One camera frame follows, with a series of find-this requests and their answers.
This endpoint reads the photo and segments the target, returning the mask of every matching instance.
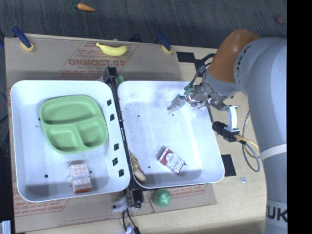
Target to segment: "gray floor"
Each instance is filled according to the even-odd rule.
[[[83,2],[95,12],[83,12]],[[25,33],[153,43],[162,32],[172,45],[218,48],[232,31],[287,37],[287,0],[0,0],[0,28]],[[6,95],[5,57],[0,50],[0,92]],[[7,106],[0,95],[0,147],[6,149]]]

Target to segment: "green divided tray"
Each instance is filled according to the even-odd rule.
[[[40,120],[49,144],[62,154],[94,149],[108,138],[103,112],[90,96],[49,99],[41,106]]]

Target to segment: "blue clamp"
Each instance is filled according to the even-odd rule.
[[[161,32],[158,32],[156,34],[156,37],[158,38],[158,40],[162,43],[162,49],[167,53],[167,54],[170,54],[172,52],[172,49],[170,47],[170,43],[169,41],[167,40],[167,38],[161,33]]]
[[[27,36],[16,26],[14,26],[12,28],[12,32],[14,33],[15,36],[17,36],[21,43],[25,46],[23,46],[27,51],[31,51],[33,49],[33,45],[31,44],[31,42],[28,40]]]

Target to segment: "red and white box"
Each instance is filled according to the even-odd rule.
[[[73,184],[74,193],[88,192],[92,189],[86,164],[71,165],[68,170]]]
[[[169,148],[166,148],[158,160],[161,164],[168,167],[172,172],[178,174],[185,163],[180,156],[176,155]]]

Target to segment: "yellow banana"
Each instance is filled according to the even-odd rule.
[[[137,161],[137,158],[130,152],[130,158],[132,163],[132,170],[136,178],[141,181],[142,183],[145,183],[147,181],[144,172],[141,170],[140,165]]]
[[[111,47],[107,45],[101,45],[98,42],[96,43],[96,46],[99,47],[104,54],[114,57],[123,55],[128,49],[127,46]]]

